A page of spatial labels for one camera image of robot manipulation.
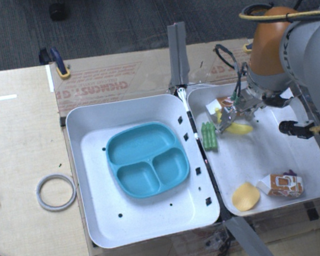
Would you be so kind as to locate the white plastic tray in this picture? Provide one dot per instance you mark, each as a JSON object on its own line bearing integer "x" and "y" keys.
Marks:
{"x": 272, "y": 154}
{"x": 150, "y": 216}

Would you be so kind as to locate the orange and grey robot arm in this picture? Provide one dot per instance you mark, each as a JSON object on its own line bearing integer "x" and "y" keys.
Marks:
{"x": 301, "y": 50}

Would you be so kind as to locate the black cylinder on white bracket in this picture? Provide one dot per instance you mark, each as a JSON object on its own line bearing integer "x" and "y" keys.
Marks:
{"x": 294, "y": 128}

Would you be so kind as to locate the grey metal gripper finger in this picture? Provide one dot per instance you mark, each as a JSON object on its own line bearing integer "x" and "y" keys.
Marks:
{"x": 223, "y": 123}
{"x": 231, "y": 110}

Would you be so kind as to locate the yellow banana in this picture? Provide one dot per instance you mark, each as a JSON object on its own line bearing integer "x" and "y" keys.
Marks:
{"x": 241, "y": 128}

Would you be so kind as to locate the white tape roll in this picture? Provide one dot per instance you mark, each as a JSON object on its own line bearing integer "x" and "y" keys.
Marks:
{"x": 44, "y": 203}

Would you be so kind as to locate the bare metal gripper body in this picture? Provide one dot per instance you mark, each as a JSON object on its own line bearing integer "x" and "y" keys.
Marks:
{"x": 249, "y": 101}

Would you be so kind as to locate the brown cardboard board, red print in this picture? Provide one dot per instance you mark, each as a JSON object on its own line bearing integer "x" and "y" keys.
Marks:
{"x": 116, "y": 77}

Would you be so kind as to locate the yellow potato crisp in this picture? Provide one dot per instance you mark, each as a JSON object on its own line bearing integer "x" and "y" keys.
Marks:
{"x": 245, "y": 197}

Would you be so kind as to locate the green bottle pack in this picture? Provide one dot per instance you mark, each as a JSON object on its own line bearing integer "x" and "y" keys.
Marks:
{"x": 209, "y": 137}

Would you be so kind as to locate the blue divided plate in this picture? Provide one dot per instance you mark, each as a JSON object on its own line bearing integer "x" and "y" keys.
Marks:
{"x": 146, "y": 156}

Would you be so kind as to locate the orange and white carton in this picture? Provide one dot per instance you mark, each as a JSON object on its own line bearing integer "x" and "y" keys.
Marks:
{"x": 283, "y": 186}
{"x": 215, "y": 106}

